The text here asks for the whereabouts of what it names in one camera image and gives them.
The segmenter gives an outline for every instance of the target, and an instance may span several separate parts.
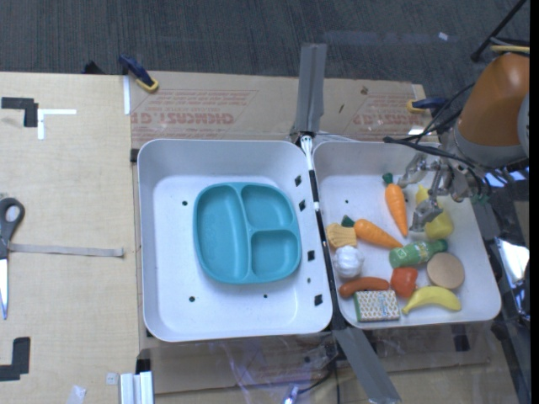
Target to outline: toy garlic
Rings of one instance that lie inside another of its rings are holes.
[[[353,279],[361,274],[365,257],[355,247],[344,246],[335,251],[334,269],[343,279]]]

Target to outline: cable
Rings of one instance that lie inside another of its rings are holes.
[[[466,85],[466,87],[464,87],[463,89],[457,91],[452,98],[450,98],[445,104],[444,106],[442,106],[440,109],[437,109],[435,111],[435,115],[433,116],[432,120],[426,125],[426,127],[424,128],[423,132],[421,133],[421,136],[424,136],[426,135],[427,133],[429,133],[431,130],[430,130],[430,127],[436,122],[436,120],[440,117],[440,115],[446,110],[448,109],[451,104],[463,93],[465,93],[467,90],[469,90],[470,88],[472,88],[473,86],[475,85],[475,82],[472,82],[471,84],[469,85]]]
[[[297,392],[297,395],[304,394],[305,392],[310,391],[311,389],[317,387],[318,385],[321,385],[324,381],[326,381],[327,379],[329,379],[329,377],[331,377],[331,374],[334,374],[335,375],[335,384],[336,384],[336,388],[337,388],[337,404],[340,404],[340,386],[339,386],[339,375],[337,374],[337,364],[334,361],[332,361],[330,364],[331,364],[331,366],[330,366],[328,372],[326,373],[326,375],[322,379],[317,380],[316,382],[314,382],[312,385],[306,387],[305,389],[300,389]]]
[[[487,186],[487,196],[492,196],[492,185],[490,185],[490,181],[488,181],[488,178],[486,176],[483,178],[483,181]]]
[[[340,385],[339,385],[339,374],[337,373],[337,367],[335,367],[335,387],[337,389],[337,404],[340,404]]]
[[[481,196],[483,194],[483,180],[472,169],[468,169],[468,172],[475,178],[478,185],[478,196]]]
[[[487,47],[488,45],[488,42],[490,41],[490,38],[491,37],[494,37],[496,36],[501,30],[502,28],[511,20],[511,18],[513,18],[513,16],[515,15],[515,13],[517,13],[520,8],[524,5],[524,3],[526,2],[526,0],[519,0],[518,3],[510,10],[510,12],[505,16],[505,18],[502,20],[501,23],[499,23],[499,25],[494,29],[494,31],[489,35],[488,39],[485,40],[477,50],[475,50],[471,55],[470,55],[470,58],[472,59],[472,61],[479,61],[479,56],[481,55],[481,53],[483,52],[483,50]]]
[[[317,380],[316,382],[314,382],[312,385],[306,387],[305,389],[300,389],[298,392],[297,392],[297,395],[300,395],[300,394],[303,394],[305,392],[308,392],[310,391],[311,389],[317,387],[318,385],[321,385],[324,381],[326,381],[327,379],[329,379],[329,377],[331,377],[331,374],[334,373],[334,371],[336,371],[335,367],[332,366],[331,369],[328,370],[328,372],[326,373],[326,375],[320,379],[320,380]]]
[[[468,160],[455,156],[454,154],[450,154],[449,152],[439,150],[438,148],[434,148],[432,146],[414,144],[413,142],[409,142],[409,141],[393,139],[390,136],[385,136],[383,138],[383,141],[387,144],[400,144],[404,146],[409,146],[410,148],[413,148],[414,150],[417,150],[419,152],[426,152],[427,154],[430,154],[432,156],[452,158],[454,160],[457,160],[459,162],[466,164],[469,167],[473,167],[473,163],[469,162]]]
[[[447,120],[444,120],[439,125],[436,125],[436,126],[432,127],[430,131],[436,131],[436,132],[438,132],[438,134],[443,133],[443,131],[445,131],[449,127],[449,124],[452,123],[456,119],[456,117],[458,117],[461,114],[461,112],[462,112],[462,108],[460,108],[455,113],[453,113],[451,115],[451,117],[449,117]],[[428,132],[422,131],[421,133],[418,133],[417,135],[411,135],[411,136],[405,137],[405,138],[401,139],[401,141],[413,141],[413,140],[418,139],[418,138],[421,139],[427,133]]]

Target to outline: blue divided plate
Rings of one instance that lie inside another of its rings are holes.
[[[267,283],[292,274],[301,239],[292,203],[261,183],[219,183],[196,197],[195,250],[200,266],[217,281]]]

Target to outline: toy carrot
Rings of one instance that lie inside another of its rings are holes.
[[[390,173],[384,173],[382,178],[387,184],[385,191],[387,208],[395,220],[398,230],[403,234],[403,237],[406,237],[408,235],[408,217],[403,189],[393,182],[393,176]]]
[[[354,223],[355,235],[364,241],[387,248],[402,247],[399,241],[389,235],[380,227],[366,219],[359,219]]]

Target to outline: cracker box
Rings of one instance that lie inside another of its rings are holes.
[[[393,290],[368,290],[354,293],[358,322],[398,320],[397,296]]]

